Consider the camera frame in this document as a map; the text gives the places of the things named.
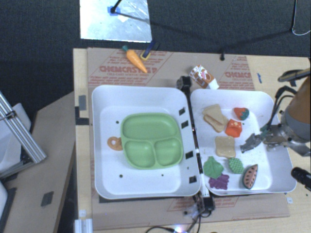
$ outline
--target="orange bell pepper toy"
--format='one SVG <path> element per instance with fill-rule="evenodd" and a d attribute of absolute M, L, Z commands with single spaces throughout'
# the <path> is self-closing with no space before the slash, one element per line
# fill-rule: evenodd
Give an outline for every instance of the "orange bell pepper toy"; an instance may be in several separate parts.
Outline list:
<path fill-rule="evenodd" d="M 140 60 L 138 55 L 135 53 L 134 50 L 129 50 L 127 46 L 123 46 L 122 50 L 126 52 L 127 59 L 138 69 L 142 70 L 144 73 L 147 73 L 147 69 L 143 62 Z"/>
<path fill-rule="evenodd" d="M 240 136 L 241 132 L 242 132 L 241 122 L 237 122 L 235 120 L 230 119 L 228 124 L 227 124 L 225 133 L 229 136 L 236 138 L 236 137 Z"/>

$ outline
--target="dark floor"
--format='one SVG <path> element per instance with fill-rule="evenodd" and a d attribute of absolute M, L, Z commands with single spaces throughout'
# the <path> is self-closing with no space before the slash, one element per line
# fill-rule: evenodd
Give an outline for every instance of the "dark floor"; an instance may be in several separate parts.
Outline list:
<path fill-rule="evenodd" d="M 74 220 L 78 218 L 77 212 L 77 183 L 75 167 L 72 169 L 64 208 L 59 221 L 57 233 L 72 233 L 74 232 Z"/>
<path fill-rule="evenodd" d="M 294 0 L 147 1 L 159 50 L 310 57 L 310 34 L 289 31 Z M 79 0 L 0 0 L 0 9 L 0 91 L 31 118 L 73 90 L 73 48 L 123 45 L 80 39 Z M 310 14 L 310 0 L 298 0 L 298 32 Z"/>

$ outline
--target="cardboard sheet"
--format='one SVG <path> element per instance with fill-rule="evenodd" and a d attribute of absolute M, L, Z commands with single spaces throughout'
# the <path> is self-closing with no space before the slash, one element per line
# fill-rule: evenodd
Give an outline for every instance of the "cardboard sheet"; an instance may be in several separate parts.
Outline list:
<path fill-rule="evenodd" d="M 180 76 L 201 64 L 217 80 L 219 89 L 254 90 L 245 56 L 217 54 L 152 52 L 145 62 L 148 73 L 142 73 L 129 63 L 122 50 L 88 49 L 89 106 L 91 93 L 102 84 L 175 87 Z M 191 90 L 200 86 L 192 84 Z M 191 223 L 184 211 L 194 205 L 192 197 L 151 198 L 139 200 L 105 200 L 94 186 L 93 128 L 90 127 L 92 218 L 94 230 Z M 231 221 L 289 216 L 284 194 L 216 197 L 216 209 L 202 222 Z"/>

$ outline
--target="green sectioned tray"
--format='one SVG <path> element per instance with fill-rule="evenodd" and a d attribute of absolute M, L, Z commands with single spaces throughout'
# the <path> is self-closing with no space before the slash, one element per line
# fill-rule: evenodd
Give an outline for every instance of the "green sectioned tray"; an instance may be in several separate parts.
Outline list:
<path fill-rule="evenodd" d="M 127 116 L 121 124 L 121 140 L 128 163 L 138 169 L 171 167 L 183 158 L 179 127 L 165 113 Z"/>

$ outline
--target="toy watermelon slice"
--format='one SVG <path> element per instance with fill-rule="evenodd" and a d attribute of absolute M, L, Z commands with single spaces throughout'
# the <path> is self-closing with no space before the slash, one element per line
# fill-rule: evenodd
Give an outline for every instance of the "toy watermelon slice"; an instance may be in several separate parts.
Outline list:
<path fill-rule="evenodd" d="M 246 169 L 242 182 L 247 189 L 251 189 L 253 187 L 257 176 L 257 170 L 257 164 Z"/>

